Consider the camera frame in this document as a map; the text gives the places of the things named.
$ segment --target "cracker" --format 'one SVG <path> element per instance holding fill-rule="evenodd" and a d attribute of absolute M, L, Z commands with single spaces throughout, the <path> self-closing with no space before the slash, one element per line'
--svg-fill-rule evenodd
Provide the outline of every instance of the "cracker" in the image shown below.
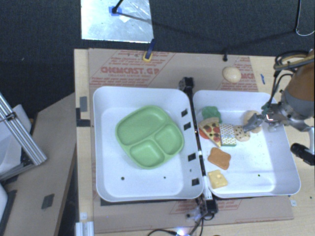
<path fill-rule="evenodd" d="M 220 167 L 221 169 L 227 170 L 230 166 L 231 155 L 222 151 L 217 147 L 211 149 L 208 161 Z"/>
<path fill-rule="evenodd" d="M 220 124 L 220 132 L 222 146 L 236 146 L 236 139 L 232 124 Z"/>
<path fill-rule="evenodd" d="M 244 125 L 246 125 L 249 121 L 249 119 L 254 115 L 257 114 L 259 115 L 260 113 L 258 111 L 255 110 L 251 110 L 251 111 L 247 111 L 245 116 L 244 116 Z M 256 127 L 254 129 L 251 130 L 252 133 L 259 133 L 262 130 L 262 127 Z"/>
<path fill-rule="evenodd" d="M 220 170 L 208 172 L 208 177 L 213 189 L 227 186 L 228 182 L 225 177 L 221 174 Z"/>
<path fill-rule="evenodd" d="M 243 127 L 241 125 L 234 126 L 234 134 L 235 138 L 240 142 L 247 142 L 251 138 L 251 134 L 249 132 L 244 132 Z"/>

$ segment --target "cardboard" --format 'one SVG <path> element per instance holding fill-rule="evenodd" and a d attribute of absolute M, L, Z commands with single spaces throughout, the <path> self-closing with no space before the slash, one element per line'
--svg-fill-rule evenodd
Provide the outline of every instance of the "cardboard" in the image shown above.
<path fill-rule="evenodd" d="M 177 88 L 183 77 L 194 77 L 194 91 L 258 91 L 250 57 L 154 52 L 152 61 L 142 61 L 142 51 L 90 49 L 89 87 L 91 123 L 94 121 L 92 95 L 101 86 Z M 242 73 L 240 82 L 231 84 L 222 76 L 227 66 Z M 195 200 L 116 204 L 101 201 L 95 189 L 94 129 L 91 128 L 93 176 L 93 221 L 96 234 L 155 228 L 193 226 L 186 214 L 196 208 Z M 219 212 L 205 225 L 293 219 L 287 196 L 218 201 Z"/>

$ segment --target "pizza slice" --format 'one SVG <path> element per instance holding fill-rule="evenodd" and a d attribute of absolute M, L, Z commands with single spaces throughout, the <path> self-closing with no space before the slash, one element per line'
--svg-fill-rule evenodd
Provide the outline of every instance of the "pizza slice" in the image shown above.
<path fill-rule="evenodd" d="M 219 118 L 207 118 L 198 124 L 198 127 L 205 133 L 215 145 L 221 147 L 221 132 Z"/>

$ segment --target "table surface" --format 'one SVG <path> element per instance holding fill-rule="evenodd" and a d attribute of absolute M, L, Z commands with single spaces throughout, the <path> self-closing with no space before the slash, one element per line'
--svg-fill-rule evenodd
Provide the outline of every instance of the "table surface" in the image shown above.
<path fill-rule="evenodd" d="M 33 138 L 48 159 L 5 186 L 17 193 L 4 236 L 58 235 L 75 163 L 74 100 L 72 94 L 38 113 Z M 52 194 L 52 205 L 42 209 Z"/>
<path fill-rule="evenodd" d="M 270 94 L 273 82 L 273 64 L 274 57 L 250 57 L 252 69 L 256 78 L 259 92 Z M 80 95 L 89 95 L 89 61 L 88 50 L 75 50 L 75 90 L 76 107 L 79 106 Z M 260 79 L 263 73 L 265 84 Z M 284 77 L 282 85 L 287 85 L 288 79 Z M 280 94 L 276 94 L 275 99 L 280 99 Z M 81 119 L 90 119 L 89 109 L 81 113 Z M 308 125 L 314 126 L 314 119 L 306 121 Z M 309 137 L 307 133 L 301 133 L 292 127 L 285 127 L 289 143 L 298 142 L 309 146 Z M 86 212 L 87 219 L 80 220 L 87 222 L 93 220 L 93 197 L 92 197 L 92 169 L 91 169 L 91 136 L 89 128 L 80 128 L 77 130 L 77 152 L 78 152 L 78 181 L 79 181 L 79 211 Z M 230 225 L 205 226 L 203 235 L 221 235 L 221 236 L 279 236 L 279 235 L 315 235 L 313 220 L 315 215 L 315 175 L 314 167 L 304 163 L 301 159 L 294 156 L 294 160 L 301 179 L 301 189 L 296 195 L 290 197 L 297 206 L 293 207 L 293 220 L 270 221 L 259 223 L 244 223 Z M 133 231 L 96 234 L 97 236 L 145 236 L 149 231 Z M 156 232 L 154 235 L 165 235 L 165 233 Z"/>

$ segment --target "metal plate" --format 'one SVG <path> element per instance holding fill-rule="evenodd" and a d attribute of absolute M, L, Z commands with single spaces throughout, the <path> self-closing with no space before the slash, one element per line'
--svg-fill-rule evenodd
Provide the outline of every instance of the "metal plate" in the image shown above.
<path fill-rule="evenodd" d="M 82 39 L 150 43 L 153 37 L 149 0 L 81 0 Z"/>

